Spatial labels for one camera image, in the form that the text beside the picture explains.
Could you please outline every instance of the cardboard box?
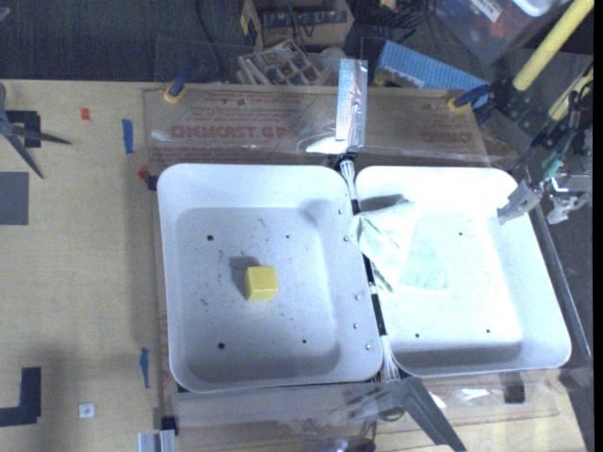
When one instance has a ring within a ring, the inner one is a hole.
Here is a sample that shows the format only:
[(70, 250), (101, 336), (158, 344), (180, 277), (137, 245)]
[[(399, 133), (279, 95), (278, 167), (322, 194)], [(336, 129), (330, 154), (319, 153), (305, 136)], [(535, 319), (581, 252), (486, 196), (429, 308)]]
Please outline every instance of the cardboard box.
[(244, 21), (252, 22), (261, 34), (255, 48), (270, 47), (285, 40), (306, 47), (343, 47), (354, 23), (346, 0), (289, 0), (296, 14), (301, 39), (294, 38), (294, 23), (285, 0), (245, 0)]
[[(487, 152), (471, 111), (454, 114), (459, 92), (369, 88), (358, 168), (376, 164), (483, 166)], [(188, 86), (177, 105), (145, 93), (153, 172), (182, 162), (322, 164), (312, 144), (334, 137), (337, 88)]]

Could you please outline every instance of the dark floor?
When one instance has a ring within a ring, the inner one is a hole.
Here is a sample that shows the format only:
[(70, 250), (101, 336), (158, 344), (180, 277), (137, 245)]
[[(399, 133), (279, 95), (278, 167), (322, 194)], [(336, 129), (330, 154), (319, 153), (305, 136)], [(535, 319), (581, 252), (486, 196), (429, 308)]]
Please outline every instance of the dark floor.
[[(233, 30), (238, 28), (240, 0), (0, 0), (0, 7), (11, 9), (0, 24), (0, 78), (167, 81), (194, 51), (204, 57), (204, 71), (197, 80), (214, 80), (228, 73), (232, 59), (224, 63), (224, 57), (235, 56), (243, 45), (242, 36)], [(563, 50), (592, 55), (593, 27), (591, 15)], [(361, 26), (353, 29), (346, 49), (356, 54), (353, 57), (360, 57), (367, 31)], [(210, 48), (210, 41), (217, 47)], [(468, 72), (488, 76), (492, 71), (482, 68), (435, 19), (419, 27), (405, 43)], [(575, 76), (581, 65), (579, 59), (571, 61), (578, 64), (558, 67), (565, 79)], [(569, 221), (551, 227), (591, 349), (592, 229), (592, 208), (583, 208)], [(571, 364), (586, 370), (587, 378), (578, 371), (576, 383), (569, 386), (585, 442), (594, 450), (594, 387), (586, 363), (575, 353)]]

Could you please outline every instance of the yellow cube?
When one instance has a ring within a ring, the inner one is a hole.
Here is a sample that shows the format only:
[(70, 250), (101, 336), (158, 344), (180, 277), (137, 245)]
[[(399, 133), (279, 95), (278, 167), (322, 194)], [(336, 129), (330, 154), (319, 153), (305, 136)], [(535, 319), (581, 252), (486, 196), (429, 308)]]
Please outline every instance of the yellow cube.
[(274, 266), (250, 266), (245, 272), (247, 301), (270, 301), (276, 296), (279, 284)]

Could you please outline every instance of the wooden surface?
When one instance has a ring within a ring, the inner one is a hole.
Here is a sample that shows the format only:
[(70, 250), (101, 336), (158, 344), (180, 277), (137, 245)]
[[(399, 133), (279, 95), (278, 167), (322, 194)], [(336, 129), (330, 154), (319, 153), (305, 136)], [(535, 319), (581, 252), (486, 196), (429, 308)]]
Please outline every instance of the wooden surface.
[[(21, 368), (41, 366), (36, 425), (0, 428), (1, 451), (136, 450), (160, 406), (151, 200), (138, 180), (145, 163), (142, 92), (153, 84), (5, 81), (7, 109), (36, 110), (43, 130), (73, 146), (31, 153), (28, 226), (0, 227), (0, 407), (19, 400)], [(80, 118), (90, 109), (91, 121)], [(126, 155), (122, 119), (134, 123)], [(0, 170), (29, 171), (0, 141)], [(151, 358), (145, 389), (140, 350)], [(584, 450), (567, 395), (553, 417), (458, 427), (469, 450)], [(79, 418), (78, 403), (96, 416)], [(429, 444), (420, 431), (378, 438), (378, 450)], [(445, 447), (421, 448), (423, 451)]]

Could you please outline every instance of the metal plate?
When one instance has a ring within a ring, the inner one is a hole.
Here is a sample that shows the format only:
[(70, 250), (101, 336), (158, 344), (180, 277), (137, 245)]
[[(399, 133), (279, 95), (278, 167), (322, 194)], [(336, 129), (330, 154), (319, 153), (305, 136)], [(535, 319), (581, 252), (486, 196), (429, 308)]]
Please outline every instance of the metal plate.
[(399, 365), (440, 376), (564, 364), (567, 328), (531, 226), (500, 226), (497, 208), (516, 182), (498, 169), (374, 167), (356, 179), (361, 209), (400, 197), (419, 206), (413, 239), (431, 245), (448, 288), (380, 292)]
[[(194, 392), (360, 381), (382, 363), (350, 197), (313, 166), (182, 164), (157, 184), (171, 372)], [(275, 266), (273, 301), (244, 298)]]

